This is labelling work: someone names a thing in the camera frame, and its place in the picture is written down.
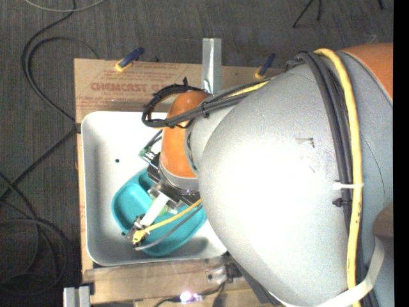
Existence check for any white plastic tray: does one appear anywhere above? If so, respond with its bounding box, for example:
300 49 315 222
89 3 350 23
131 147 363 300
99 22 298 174
81 110 229 267

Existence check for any black cylinder on white bracket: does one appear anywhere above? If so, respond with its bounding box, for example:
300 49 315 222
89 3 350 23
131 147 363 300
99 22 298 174
124 193 170 248

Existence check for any blue divided plate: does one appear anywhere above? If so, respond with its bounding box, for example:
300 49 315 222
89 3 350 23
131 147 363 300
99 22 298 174
111 168 208 257

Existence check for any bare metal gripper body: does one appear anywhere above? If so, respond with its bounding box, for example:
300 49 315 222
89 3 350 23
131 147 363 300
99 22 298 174
146 153 203 212

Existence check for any brown cardboard board, red print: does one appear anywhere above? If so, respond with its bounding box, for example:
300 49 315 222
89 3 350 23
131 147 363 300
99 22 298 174
73 58 288 305

